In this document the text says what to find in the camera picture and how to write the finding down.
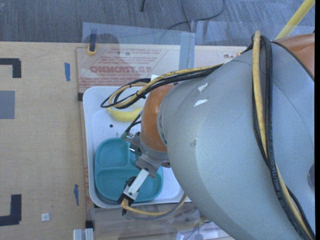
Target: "teal divided plate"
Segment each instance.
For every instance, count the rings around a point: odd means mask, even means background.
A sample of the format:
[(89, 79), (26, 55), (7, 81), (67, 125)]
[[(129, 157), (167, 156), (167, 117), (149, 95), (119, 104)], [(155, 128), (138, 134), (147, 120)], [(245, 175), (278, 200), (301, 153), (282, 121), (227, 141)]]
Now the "teal divided plate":
[[(126, 181), (140, 172), (135, 167), (136, 155), (129, 150), (130, 144), (121, 138), (109, 138), (96, 150), (94, 158), (94, 183), (99, 194), (116, 202), (124, 191)], [(147, 177), (140, 187), (135, 203), (148, 202), (161, 192), (164, 183), (162, 167), (155, 178)]]

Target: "yellow pole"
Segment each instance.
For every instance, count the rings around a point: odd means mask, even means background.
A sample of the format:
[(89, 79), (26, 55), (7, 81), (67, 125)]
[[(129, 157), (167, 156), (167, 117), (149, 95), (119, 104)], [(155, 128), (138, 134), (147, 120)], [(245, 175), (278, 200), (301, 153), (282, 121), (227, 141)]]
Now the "yellow pole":
[(316, 0), (304, 0), (304, 2), (300, 5), (298, 10), (294, 13), (288, 23), (284, 26), (281, 32), (275, 39), (285, 38), (287, 37), (294, 28), (299, 24), (299, 22), (304, 18), (304, 16), (309, 12), (309, 10), (314, 6)]

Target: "gray carpet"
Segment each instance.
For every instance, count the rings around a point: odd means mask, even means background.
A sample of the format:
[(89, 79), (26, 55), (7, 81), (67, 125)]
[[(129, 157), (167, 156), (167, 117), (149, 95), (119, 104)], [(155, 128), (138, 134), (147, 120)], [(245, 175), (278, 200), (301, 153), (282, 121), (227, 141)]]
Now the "gray carpet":
[[(0, 41), (83, 41), (83, 24), (99, 23), (167, 29), (175, 23), (207, 18), (222, 0), (0, 0)], [(271, 40), (304, 0), (225, 0), (223, 12), (210, 21), (192, 21), (198, 45), (247, 46), (255, 30)], [(173, 30), (190, 31), (187, 24)], [(292, 34), (315, 29), (315, 7)]]

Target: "white tray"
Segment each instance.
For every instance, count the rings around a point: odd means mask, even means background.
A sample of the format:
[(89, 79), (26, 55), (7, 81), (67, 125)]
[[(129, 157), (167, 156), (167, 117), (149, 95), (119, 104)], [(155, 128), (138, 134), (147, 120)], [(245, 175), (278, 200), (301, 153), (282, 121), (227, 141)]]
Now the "white tray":
[[(92, 201), (101, 208), (115, 208), (119, 204), (112, 204), (100, 198), (94, 179), (94, 164), (96, 150), (101, 142), (109, 138), (120, 137), (130, 122), (117, 121), (107, 111), (101, 108), (101, 103), (112, 94), (118, 87), (114, 86), (94, 86), (85, 91), (83, 95), (84, 122), (88, 158), (88, 177), (89, 177), (89, 193)], [(126, 90), (123, 96), (135, 93), (139, 88), (133, 87)], [(134, 106), (143, 107), (145, 100), (141, 99)], [(140, 125), (136, 125), (131, 129), (131, 133), (140, 131)], [(184, 192), (176, 180), (171, 168), (163, 168), (163, 188), (161, 193), (152, 201), (133, 203), (133, 205), (146, 204), (165, 204), (177, 203), (183, 196)]]

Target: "yellow banana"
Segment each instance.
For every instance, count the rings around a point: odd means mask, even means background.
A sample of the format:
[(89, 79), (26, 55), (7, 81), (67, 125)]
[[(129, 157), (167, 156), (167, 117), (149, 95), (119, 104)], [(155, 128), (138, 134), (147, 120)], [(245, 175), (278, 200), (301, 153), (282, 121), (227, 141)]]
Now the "yellow banana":
[(133, 121), (141, 112), (142, 107), (138, 107), (133, 111), (121, 111), (121, 110), (115, 110), (111, 109), (110, 107), (107, 108), (107, 111), (109, 111), (114, 119), (122, 122), (131, 122)]

